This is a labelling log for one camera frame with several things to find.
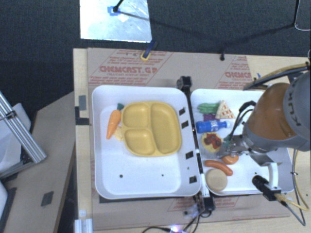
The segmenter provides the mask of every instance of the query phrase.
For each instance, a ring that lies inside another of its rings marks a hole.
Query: toy sausage
[[[230,168],[228,168],[224,163],[221,163],[219,161],[207,160],[204,162],[204,165],[207,167],[214,167],[214,168],[220,169],[227,176],[231,176],[233,174],[233,171]]]

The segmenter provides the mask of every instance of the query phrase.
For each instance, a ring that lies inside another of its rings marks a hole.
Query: toy carrot
[[[106,139],[110,139],[112,134],[116,131],[119,122],[121,121],[121,110],[124,108],[123,104],[118,103],[117,109],[113,110],[110,114],[107,136]]]

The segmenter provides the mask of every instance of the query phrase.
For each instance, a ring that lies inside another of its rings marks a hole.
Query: toy pizza slice
[[[217,119],[233,119],[235,116],[233,115],[232,111],[226,104],[225,100],[222,100],[218,110],[216,112],[216,117]]]

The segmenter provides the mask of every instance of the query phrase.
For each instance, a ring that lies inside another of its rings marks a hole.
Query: cardboard sheet
[[[237,89],[252,81],[246,56],[153,51],[149,61],[140,60],[142,51],[88,49],[89,113],[91,94],[99,85],[175,87],[181,76],[191,76],[192,88]],[[90,127],[92,210],[94,230],[186,224],[183,212],[194,204],[191,198],[105,200],[94,185],[93,129]],[[216,210],[202,222],[231,221],[289,216],[277,202],[262,195],[218,197]]]

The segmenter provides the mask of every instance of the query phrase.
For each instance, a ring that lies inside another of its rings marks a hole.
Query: white tray
[[[110,113],[117,103],[161,101],[178,116],[182,144],[179,151],[163,157],[139,157],[120,142],[106,140]],[[107,199],[192,196],[201,187],[186,96],[178,89],[103,85],[92,93],[95,151],[95,186]],[[181,124],[188,121],[188,126]]]
[[[261,91],[237,91],[237,90],[214,90],[214,89],[197,89],[191,95],[191,104],[192,111],[194,116],[194,121],[203,121],[203,116],[199,113],[197,106],[201,103],[217,103],[221,100],[225,100],[228,107],[233,112],[236,117],[239,113],[239,108],[243,105],[243,103],[253,100],[255,102],[258,101],[260,96],[262,95]],[[251,113],[246,114],[243,118],[244,121],[247,121],[248,117]],[[223,128],[217,131],[217,134],[221,138],[225,138],[232,130],[235,119],[225,119],[230,122],[229,128]],[[242,126],[239,126],[234,134],[241,134]],[[210,153],[204,149],[201,144],[201,135],[197,134],[201,158],[204,163],[205,160],[218,160],[216,158],[215,153]],[[293,190],[291,180],[291,168],[292,163],[287,149],[278,149],[277,151],[273,151],[268,153],[268,156],[280,164],[278,169],[278,186],[282,188],[282,191],[289,192]],[[265,179],[269,180],[269,171],[266,166],[259,166],[249,155],[240,156],[238,162],[234,165],[228,165],[232,171],[233,175],[228,176],[228,184],[227,187],[220,191],[215,192],[216,195],[219,196],[229,196],[229,195],[249,195],[249,194],[258,194],[260,191],[256,189],[256,187],[252,184],[252,179],[255,175],[260,175]],[[210,167],[204,167],[204,173],[206,173]]]

